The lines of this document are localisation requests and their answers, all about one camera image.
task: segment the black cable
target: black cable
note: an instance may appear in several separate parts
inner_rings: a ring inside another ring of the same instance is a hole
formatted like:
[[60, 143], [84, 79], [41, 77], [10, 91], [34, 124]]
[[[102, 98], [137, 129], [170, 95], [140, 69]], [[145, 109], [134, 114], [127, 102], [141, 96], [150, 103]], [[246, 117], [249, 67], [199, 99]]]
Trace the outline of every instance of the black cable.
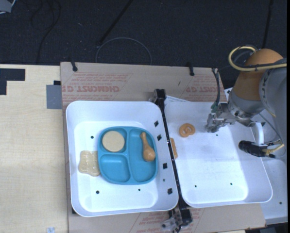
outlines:
[[189, 0], [185, 0], [182, 4], [179, 4], [179, 5], [167, 4], [167, 3], [163, 2], [162, 0], [158, 0], [158, 1], [161, 2], [162, 4], [168, 6], [168, 7], [177, 8], [177, 7], [184, 6], [186, 4], [186, 2], [188, 2]]
[[[36, 63], [37, 64], [39, 63], [39, 60], [40, 60], [41, 48], [42, 48], [43, 42], [45, 41], [45, 39], [47, 38], [47, 36], [49, 35], [49, 33], [52, 31], [52, 29], [54, 28], [54, 26], [58, 22], [58, 20], [60, 18], [60, 15], [61, 15], [61, 4], [57, 0], [46, 0], [46, 1], [47, 1], [48, 5], [50, 6], [51, 11], [52, 11], [53, 23], [50, 26], [50, 28], [48, 29], [48, 31], [46, 32], [46, 34], [43, 36], [43, 38], [42, 38], [42, 40], [40, 42], [39, 49], [38, 49], [37, 60], [36, 60]], [[58, 5], [58, 16], [57, 16], [57, 19], [56, 20], [55, 20], [55, 15], [54, 15], [53, 2], [56, 2], [57, 5]]]
[[272, 13], [272, 9], [273, 9], [273, 2], [274, 2], [274, 0], [270, 0], [270, 3], [269, 3], [267, 24], [266, 24], [266, 29], [265, 29], [265, 35], [263, 38], [263, 43], [262, 43], [263, 49], [266, 47], [266, 42], [267, 42], [267, 38], [268, 38], [268, 31], [269, 31], [269, 25], [270, 25], [270, 20], [271, 20], [271, 13]]
[[[39, 44], [37, 58], [36, 58], [36, 64], [38, 64], [40, 62], [40, 55], [41, 55], [41, 49], [42, 49], [43, 43], [60, 18], [61, 5], [57, 0], [45, 0], [49, 9], [42, 13], [42, 9], [44, 9], [43, 0], [19, 0], [19, 1], [24, 3], [26, 5], [27, 9], [32, 13], [31, 18], [30, 18], [31, 25], [35, 29], [40, 30], [40, 31], [47, 30], [46, 33], [44, 34], [44, 36], [42, 37], [41, 42]], [[57, 17], [55, 16], [55, 13], [54, 13], [54, 11], [56, 9], [58, 10]], [[38, 27], [37, 24], [35, 23], [36, 18], [38, 18], [38, 16], [48, 15], [49, 13], [51, 13], [50, 25], [43, 27], [43, 28]]]
[[109, 33], [112, 31], [112, 29], [115, 27], [115, 25], [117, 24], [117, 22], [121, 19], [121, 17], [123, 16], [123, 14], [125, 13], [125, 11], [130, 7], [130, 5], [132, 4], [134, 0], [129, 0], [127, 2], [127, 4], [125, 5], [125, 7], [121, 10], [120, 14], [117, 16], [117, 18], [114, 20], [114, 22], [110, 25], [110, 27], [107, 29], [107, 31], [105, 32], [105, 34], [100, 38], [100, 40], [97, 42], [97, 46], [99, 47], [103, 41], [106, 39], [106, 37], [109, 35]]
[[214, 113], [214, 112], [216, 112], [216, 110], [218, 108], [219, 100], [220, 100], [220, 97], [221, 97], [221, 91], [220, 91], [220, 85], [219, 85], [219, 72], [218, 72], [218, 69], [217, 68], [212, 68], [212, 72], [213, 72], [213, 74], [215, 76], [216, 83], [217, 83], [217, 97], [216, 97], [215, 102], [211, 106], [212, 113]]

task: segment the cardboard sheet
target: cardboard sheet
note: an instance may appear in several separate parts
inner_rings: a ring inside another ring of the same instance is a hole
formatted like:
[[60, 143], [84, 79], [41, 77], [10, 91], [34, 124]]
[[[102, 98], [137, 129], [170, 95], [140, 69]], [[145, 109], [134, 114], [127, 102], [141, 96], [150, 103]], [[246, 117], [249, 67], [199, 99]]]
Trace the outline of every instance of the cardboard sheet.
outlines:
[[[69, 232], [162, 233], [161, 222], [168, 219], [168, 212], [99, 217], [81, 217], [72, 213], [66, 107], [76, 100], [148, 101], [155, 89], [165, 89], [167, 95], [183, 100], [214, 102], [217, 84], [211, 69], [195, 67], [195, 75], [190, 76], [188, 67], [75, 64], [78, 68], [76, 72], [72, 70], [71, 63], [61, 63]], [[221, 80], [220, 92], [220, 101], [226, 102]], [[181, 233], [211, 233], [266, 226], [259, 204], [191, 208], [190, 212], [193, 222], [182, 228]]]

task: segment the black wire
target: black wire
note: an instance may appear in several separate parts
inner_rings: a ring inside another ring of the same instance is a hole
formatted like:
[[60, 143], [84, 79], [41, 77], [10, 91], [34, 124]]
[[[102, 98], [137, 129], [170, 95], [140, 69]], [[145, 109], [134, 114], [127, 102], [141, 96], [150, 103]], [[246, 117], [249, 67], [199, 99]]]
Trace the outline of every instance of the black wire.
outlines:
[[[31, 18], [30, 18], [31, 25], [37, 30], [40, 30], [40, 31], [46, 30], [46, 33], [41, 39], [38, 52], [37, 52], [36, 64], [38, 64], [40, 62], [40, 55], [41, 55], [41, 49], [42, 49], [43, 43], [60, 18], [61, 4], [57, 0], [45, 0], [49, 9], [42, 13], [42, 9], [44, 8], [43, 0], [19, 0], [19, 1], [24, 3], [27, 9], [32, 13]], [[54, 13], [55, 10], [58, 10], [57, 17], [55, 16], [55, 13]], [[49, 13], [51, 13], [50, 25], [46, 27], [37, 26], [38, 23], [40, 23], [40, 21], [36, 23], [35, 20], [37, 20], [39, 16], [46, 16]]]
[[108, 28], [108, 30], [105, 32], [105, 34], [100, 38], [100, 40], [97, 42], [98, 47], [102, 45], [106, 37], [110, 34], [112, 29], [115, 27], [115, 25], [118, 23], [118, 21], [121, 19], [121, 17], [124, 15], [125, 11], [131, 6], [132, 2], [134, 0], [129, 0], [125, 7], [121, 10], [120, 14], [117, 16], [117, 18], [114, 20], [114, 22], [111, 24], [111, 26]]
[[251, 53], [251, 52], [252, 52], [251, 50], [244, 51], [243, 53], [239, 54], [236, 58], [234, 58], [233, 62], [236, 63], [241, 56]]
[[188, 2], [189, 0], [185, 0], [182, 4], [179, 4], [179, 5], [167, 4], [167, 3], [163, 2], [162, 0], [158, 0], [158, 1], [161, 2], [162, 4], [166, 5], [166, 6], [169, 6], [169, 7], [172, 7], [172, 8], [177, 8], [177, 7], [184, 6], [186, 4], [186, 2]]
[[[53, 23], [50, 26], [50, 28], [48, 29], [48, 31], [46, 32], [46, 34], [43, 36], [43, 38], [42, 38], [42, 40], [40, 42], [39, 49], [38, 49], [37, 60], [36, 60], [36, 63], [37, 64], [39, 63], [39, 60], [40, 60], [41, 48], [42, 48], [43, 42], [45, 41], [45, 39], [47, 38], [47, 36], [49, 35], [49, 33], [52, 31], [52, 29], [54, 28], [54, 26], [58, 22], [58, 20], [60, 18], [60, 15], [61, 15], [61, 4], [57, 0], [46, 0], [46, 1], [47, 1], [48, 5], [50, 6], [50, 9], [51, 9], [51, 12], [52, 12]], [[55, 20], [55, 15], [54, 15], [53, 2], [56, 2], [57, 5], [58, 5], [58, 16], [57, 16], [57, 19], [56, 20]]]
[[220, 91], [220, 85], [219, 85], [219, 75], [218, 75], [218, 69], [217, 69], [217, 72], [215, 72], [215, 68], [212, 68], [212, 72], [215, 76], [215, 79], [216, 79], [216, 83], [217, 83], [217, 98], [216, 98], [216, 106], [218, 106], [219, 104], [219, 100], [220, 100], [220, 97], [221, 97], [221, 91]]
[[270, 20], [271, 20], [271, 13], [272, 13], [272, 8], [273, 8], [273, 2], [274, 2], [274, 0], [270, 0], [270, 3], [269, 3], [267, 24], [266, 24], [266, 29], [265, 29], [265, 35], [264, 35], [264, 38], [263, 38], [263, 43], [262, 43], [262, 48], [263, 49], [266, 47], [266, 42], [267, 42], [267, 38], [268, 38], [268, 31], [269, 31], [269, 25], [270, 25]]
[[232, 67], [231, 65], [227, 65], [227, 66], [223, 66], [223, 67], [217, 67], [218, 72], [221, 72], [222, 70], [226, 69], [226, 68], [230, 68]]

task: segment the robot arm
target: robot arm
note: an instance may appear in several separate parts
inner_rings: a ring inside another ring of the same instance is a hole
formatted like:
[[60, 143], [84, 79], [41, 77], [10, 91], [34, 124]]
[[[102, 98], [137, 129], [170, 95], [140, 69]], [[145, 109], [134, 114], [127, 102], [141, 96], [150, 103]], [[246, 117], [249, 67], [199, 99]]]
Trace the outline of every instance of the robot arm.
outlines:
[[[244, 67], [232, 62], [238, 49], [253, 51]], [[240, 70], [236, 83], [229, 93], [228, 103], [220, 103], [214, 114], [209, 114], [206, 129], [216, 132], [220, 127], [239, 122], [246, 127], [260, 129], [252, 118], [266, 109], [272, 116], [281, 142], [287, 149], [287, 59], [270, 49], [256, 50], [252, 47], [234, 49], [229, 54], [229, 63]], [[239, 148], [256, 156], [264, 156], [266, 145], [261, 142], [241, 141]]]

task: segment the blue plate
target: blue plate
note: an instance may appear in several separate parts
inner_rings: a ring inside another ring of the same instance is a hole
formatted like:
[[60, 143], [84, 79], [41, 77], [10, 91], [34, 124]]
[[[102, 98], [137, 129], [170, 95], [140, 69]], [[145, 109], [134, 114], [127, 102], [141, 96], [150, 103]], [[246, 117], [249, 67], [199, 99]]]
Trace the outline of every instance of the blue plate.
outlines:
[[[103, 136], [109, 131], [119, 132], [125, 140], [124, 147], [118, 152], [110, 152], [102, 145]], [[155, 159], [147, 162], [143, 159], [143, 143], [140, 138], [146, 133], [147, 142], [155, 151]], [[104, 129], [98, 140], [98, 162], [101, 175], [115, 184], [144, 184], [156, 177], [158, 155], [154, 138], [145, 129], [137, 127], [111, 127]]]

